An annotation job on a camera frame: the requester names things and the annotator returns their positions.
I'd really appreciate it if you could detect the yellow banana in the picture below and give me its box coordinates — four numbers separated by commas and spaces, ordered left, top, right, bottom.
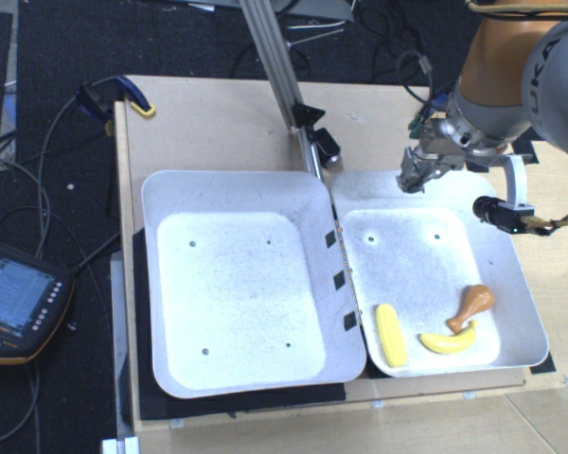
419, 319, 479, 356

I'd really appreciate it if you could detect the orange chicken drumstick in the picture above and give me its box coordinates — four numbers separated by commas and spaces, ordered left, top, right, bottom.
446, 284, 496, 335

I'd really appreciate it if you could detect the black cylinder on white bracket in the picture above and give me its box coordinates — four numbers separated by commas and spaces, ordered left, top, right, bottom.
471, 153, 536, 236

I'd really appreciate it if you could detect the yellow corn cob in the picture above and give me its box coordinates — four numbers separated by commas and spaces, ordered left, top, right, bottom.
375, 303, 409, 369

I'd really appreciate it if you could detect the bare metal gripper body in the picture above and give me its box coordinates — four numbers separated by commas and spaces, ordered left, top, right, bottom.
417, 111, 508, 167

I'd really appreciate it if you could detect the pale wood board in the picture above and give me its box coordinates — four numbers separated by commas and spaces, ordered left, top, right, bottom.
115, 74, 568, 433

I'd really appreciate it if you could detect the white plastic tray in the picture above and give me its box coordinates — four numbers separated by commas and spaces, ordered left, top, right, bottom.
329, 168, 550, 380
140, 168, 368, 400

